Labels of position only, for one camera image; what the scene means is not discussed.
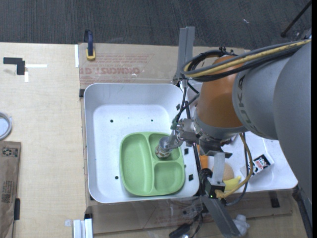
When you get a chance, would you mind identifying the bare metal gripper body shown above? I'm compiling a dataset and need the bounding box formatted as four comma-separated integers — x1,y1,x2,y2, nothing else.
176,118,200,145

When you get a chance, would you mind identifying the small printed can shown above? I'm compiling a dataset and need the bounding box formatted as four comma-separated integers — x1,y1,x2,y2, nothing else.
155,136,174,159

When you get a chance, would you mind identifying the thin black rod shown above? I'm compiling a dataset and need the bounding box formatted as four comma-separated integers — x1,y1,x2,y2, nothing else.
185,103,202,171

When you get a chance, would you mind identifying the orange carrot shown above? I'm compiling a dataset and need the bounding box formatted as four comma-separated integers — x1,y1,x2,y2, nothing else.
199,154,209,170

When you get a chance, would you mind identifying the green divided plate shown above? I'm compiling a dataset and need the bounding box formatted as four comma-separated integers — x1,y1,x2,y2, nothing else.
119,131,186,197

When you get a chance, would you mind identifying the tan bread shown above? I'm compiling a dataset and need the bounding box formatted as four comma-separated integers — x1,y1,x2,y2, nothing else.
211,163,235,182

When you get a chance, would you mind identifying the white plastic tray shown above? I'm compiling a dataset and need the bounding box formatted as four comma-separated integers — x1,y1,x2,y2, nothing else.
186,82,299,193
83,83,200,204

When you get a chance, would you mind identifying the yellow banana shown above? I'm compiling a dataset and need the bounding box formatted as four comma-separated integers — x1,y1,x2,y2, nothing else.
222,175,242,191

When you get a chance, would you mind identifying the black and white carton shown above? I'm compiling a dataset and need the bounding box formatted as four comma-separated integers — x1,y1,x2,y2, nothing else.
248,154,275,176

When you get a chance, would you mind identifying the brown cardboard board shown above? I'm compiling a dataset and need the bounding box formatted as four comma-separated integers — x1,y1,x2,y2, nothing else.
78,43,302,235

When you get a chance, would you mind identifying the brown paper packet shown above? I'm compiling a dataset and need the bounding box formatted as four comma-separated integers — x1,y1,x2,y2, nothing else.
0,140,22,238

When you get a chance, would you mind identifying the black cylinder on white bracket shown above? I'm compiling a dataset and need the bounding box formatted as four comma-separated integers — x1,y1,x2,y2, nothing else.
198,151,233,199

